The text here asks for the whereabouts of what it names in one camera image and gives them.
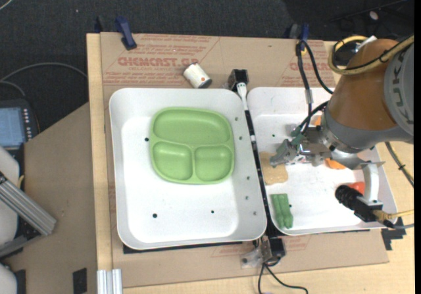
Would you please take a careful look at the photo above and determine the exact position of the small white can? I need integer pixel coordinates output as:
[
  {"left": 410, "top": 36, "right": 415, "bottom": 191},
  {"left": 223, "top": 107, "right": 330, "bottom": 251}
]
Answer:
[{"left": 182, "top": 62, "right": 213, "bottom": 89}]

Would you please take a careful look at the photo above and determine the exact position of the orange toy carrot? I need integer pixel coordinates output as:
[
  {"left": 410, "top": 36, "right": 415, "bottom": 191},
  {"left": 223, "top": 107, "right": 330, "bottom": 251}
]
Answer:
[{"left": 324, "top": 157, "right": 347, "bottom": 171}]

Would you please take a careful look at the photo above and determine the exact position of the tan toy bread slice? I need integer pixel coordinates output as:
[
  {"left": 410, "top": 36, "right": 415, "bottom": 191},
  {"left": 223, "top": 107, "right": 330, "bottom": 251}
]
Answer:
[{"left": 259, "top": 151, "right": 289, "bottom": 186}]

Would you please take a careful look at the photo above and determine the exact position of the black cylinder on white bracket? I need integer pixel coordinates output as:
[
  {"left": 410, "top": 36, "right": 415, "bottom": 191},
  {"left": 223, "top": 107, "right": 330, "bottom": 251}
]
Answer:
[{"left": 335, "top": 160, "right": 386, "bottom": 223}]

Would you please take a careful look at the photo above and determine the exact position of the thin black and white rod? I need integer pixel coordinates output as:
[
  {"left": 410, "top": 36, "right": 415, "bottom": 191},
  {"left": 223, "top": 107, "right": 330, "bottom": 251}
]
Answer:
[{"left": 235, "top": 83, "right": 274, "bottom": 241}]

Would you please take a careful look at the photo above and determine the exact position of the white plastic tray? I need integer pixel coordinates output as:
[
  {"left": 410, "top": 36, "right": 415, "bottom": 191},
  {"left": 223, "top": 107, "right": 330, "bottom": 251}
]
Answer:
[
  {"left": 108, "top": 87, "right": 268, "bottom": 251},
  {"left": 245, "top": 86, "right": 399, "bottom": 237}
]

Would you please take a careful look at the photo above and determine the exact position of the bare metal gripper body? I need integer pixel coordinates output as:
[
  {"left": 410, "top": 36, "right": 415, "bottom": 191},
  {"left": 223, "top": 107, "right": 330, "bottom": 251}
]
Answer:
[{"left": 290, "top": 124, "right": 365, "bottom": 170}]

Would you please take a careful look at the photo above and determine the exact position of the green toy asparagus bundle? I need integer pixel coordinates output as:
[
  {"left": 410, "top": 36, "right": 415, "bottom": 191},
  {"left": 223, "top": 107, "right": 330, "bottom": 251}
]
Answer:
[{"left": 270, "top": 193, "right": 295, "bottom": 230}]

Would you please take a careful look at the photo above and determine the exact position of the red toy food piece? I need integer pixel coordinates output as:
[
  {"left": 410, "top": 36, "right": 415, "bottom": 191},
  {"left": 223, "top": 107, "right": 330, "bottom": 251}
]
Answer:
[{"left": 347, "top": 181, "right": 366, "bottom": 195}]

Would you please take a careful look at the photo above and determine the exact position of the green divided plate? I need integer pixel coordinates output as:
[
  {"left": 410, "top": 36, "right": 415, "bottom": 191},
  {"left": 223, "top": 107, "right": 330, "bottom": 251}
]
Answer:
[{"left": 149, "top": 106, "right": 236, "bottom": 185}]

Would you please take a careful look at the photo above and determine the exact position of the brown cardboard board red print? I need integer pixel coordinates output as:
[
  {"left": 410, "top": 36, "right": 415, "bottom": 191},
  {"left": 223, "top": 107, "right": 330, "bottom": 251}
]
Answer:
[{"left": 99, "top": 32, "right": 391, "bottom": 289}]

